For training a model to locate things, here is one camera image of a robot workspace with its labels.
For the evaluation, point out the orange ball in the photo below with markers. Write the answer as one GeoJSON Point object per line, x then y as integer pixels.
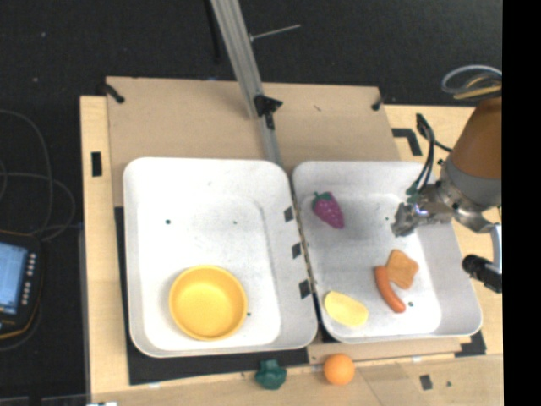
{"type": "Point", "coordinates": [339, 369]}

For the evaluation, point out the brown bread slice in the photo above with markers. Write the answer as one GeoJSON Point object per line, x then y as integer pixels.
{"type": "Point", "coordinates": [403, 269]}

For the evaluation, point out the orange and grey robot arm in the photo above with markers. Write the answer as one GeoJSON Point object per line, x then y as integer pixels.
{"type": "Point", "coordinates": [479, 142]}

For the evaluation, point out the yellow oval slice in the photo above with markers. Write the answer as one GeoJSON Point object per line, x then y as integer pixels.
{"type": "Point", "coordinates": [344, 309]}

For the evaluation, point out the purple grapes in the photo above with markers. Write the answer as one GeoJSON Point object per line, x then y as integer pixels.
{"type": "Point", "coordinates": [329, 212]}

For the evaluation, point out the black cylinder on white bracket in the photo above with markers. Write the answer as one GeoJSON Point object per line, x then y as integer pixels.
{"type": "Point", "coordinates": [482, 269]}

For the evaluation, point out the orange sausage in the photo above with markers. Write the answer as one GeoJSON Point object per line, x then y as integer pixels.
{"type": "Point", "coordinates": [389, 294]}

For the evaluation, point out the white plastic tray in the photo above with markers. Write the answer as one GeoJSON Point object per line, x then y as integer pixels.
{"type": "Point", "coordinates": [203, 226]}
{"type": "Point", "coordinates": [363, 243]}

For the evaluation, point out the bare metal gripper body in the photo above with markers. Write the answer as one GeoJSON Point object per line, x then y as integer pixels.
{"type": "Point", "coordinates": [439, 212]}

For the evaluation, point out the green broccoli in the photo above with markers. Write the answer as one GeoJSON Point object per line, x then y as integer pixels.
{"type": "Point", "coordinates": [270, 374]}

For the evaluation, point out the brown cardboard board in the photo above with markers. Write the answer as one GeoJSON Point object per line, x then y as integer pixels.
{"type": "Point", "coordinates": [190, 121]}

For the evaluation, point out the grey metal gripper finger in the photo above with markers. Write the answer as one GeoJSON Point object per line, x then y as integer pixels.
{"type": "Point", "coordinates": [400, 227]}
{"type": "Point", "coordinates": [406, 210]}

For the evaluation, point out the yellow bowl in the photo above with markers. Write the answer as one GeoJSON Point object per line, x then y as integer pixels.
{"type": "Point", "coordinates": [208, 303]}

